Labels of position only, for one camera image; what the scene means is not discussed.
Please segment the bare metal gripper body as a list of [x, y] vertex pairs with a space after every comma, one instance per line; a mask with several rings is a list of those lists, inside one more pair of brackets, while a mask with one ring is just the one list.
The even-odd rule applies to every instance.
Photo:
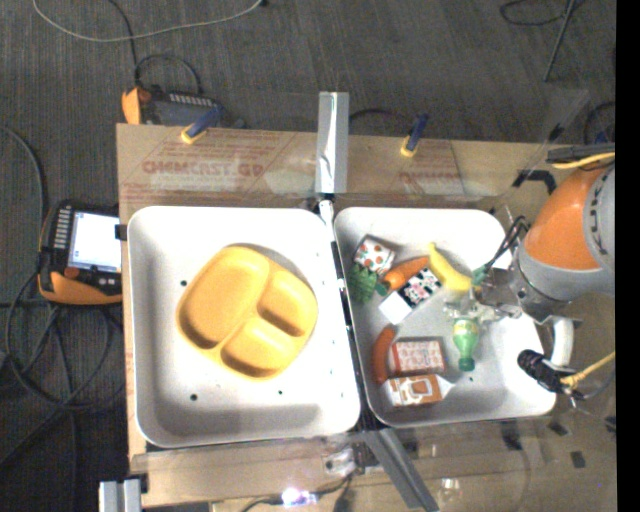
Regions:
[[520, 274], [513, 268], [492, 267], [481, 284], [479, 302], [498, 316], [518, 318], [522, 315], [517, 295], [520, 284]]

